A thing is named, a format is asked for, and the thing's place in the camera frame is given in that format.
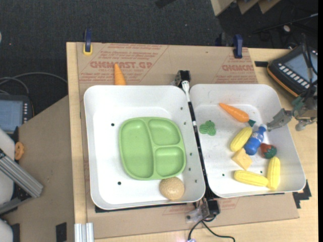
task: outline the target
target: orange carrot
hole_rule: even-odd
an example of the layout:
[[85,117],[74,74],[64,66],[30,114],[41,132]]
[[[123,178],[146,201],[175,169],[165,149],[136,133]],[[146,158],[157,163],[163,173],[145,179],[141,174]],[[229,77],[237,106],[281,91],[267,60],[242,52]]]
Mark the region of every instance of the orange carrot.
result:
[[126,79],[118,66],[117,63],[115,63],[115,85],[126,85]]
[[219,103],[220,107],[223,108],[227,113],[229,113],[231,116],[233,116],[236,120],[242,123],[249,122],[251,126],[254,125],[255,121],[249,119],[249,115],[244,112],[241,109],[238,109],[236,107]]

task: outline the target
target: screen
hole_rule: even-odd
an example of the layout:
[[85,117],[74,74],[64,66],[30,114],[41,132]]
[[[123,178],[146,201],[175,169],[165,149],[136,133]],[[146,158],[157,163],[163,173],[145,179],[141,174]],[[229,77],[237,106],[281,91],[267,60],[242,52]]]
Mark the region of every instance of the screen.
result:
[[[311,60],[314,69],[317,72],[317,56],[314,54],[311,54]],[[295,73],[297,73],[299,76],[301,76],[303,79],[309,81],[308,72],[307,72],[307,65],[304,59],[303,54],[299,54],[298,56],[294,57],[293,59],[287,61],[285,65],[293,70]],[[313,81],[317,80],[317,75],[315,73],[312,73]]]
[[22,124],[23,102],[0,100],[0,127],[7,133],[13,133]]

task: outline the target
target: yellow corn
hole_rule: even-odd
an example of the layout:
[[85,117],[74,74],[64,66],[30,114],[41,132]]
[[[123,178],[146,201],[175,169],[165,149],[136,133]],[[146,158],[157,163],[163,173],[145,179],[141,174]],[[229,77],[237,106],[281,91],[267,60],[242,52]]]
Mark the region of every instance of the yellow corn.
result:
[[246,170],[236,170],[234,172],[234,179],[241,183],[258,187],[265,187],[268,184],[268,179],[265,176]]
[[252,128],[251,127],[245,127],[243,128],[235,138],[233,138],[230,149],[234,152],[240,150],[248,141],[250,136],[252,135]]
[[268,169],[267,169],[267,179],[268,184],[267,187],[271,190],[276,190],[281,175],[281,161],[278,157],[274,156],[270,159]]

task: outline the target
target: divided plate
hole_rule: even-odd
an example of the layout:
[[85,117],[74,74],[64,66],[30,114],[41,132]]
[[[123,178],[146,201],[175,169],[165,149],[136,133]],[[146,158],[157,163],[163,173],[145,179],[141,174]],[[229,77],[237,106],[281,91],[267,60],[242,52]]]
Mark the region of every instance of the divided plate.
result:
[[181,131],[167,118],[126,120],[119,130],[119,147],[125,171],[136,179],[177,176],[186,164]]

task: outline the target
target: blue clamp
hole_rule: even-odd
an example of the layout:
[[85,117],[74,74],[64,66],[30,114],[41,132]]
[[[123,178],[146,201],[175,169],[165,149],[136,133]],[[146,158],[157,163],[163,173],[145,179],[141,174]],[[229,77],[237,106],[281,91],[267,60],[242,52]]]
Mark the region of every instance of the blue clamp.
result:
[[91,55],[93,52],[92,44],[91,44],[91,36],[92,36],[92,30],[91,29],[85,29],[84,32],[84,45],[83,45],[83,53],[85,55]]
[[235,58],[242,58],[242,37],[240,34],[236,34],[233,37],[233,45],[235,49],[233,50],[233,55]]

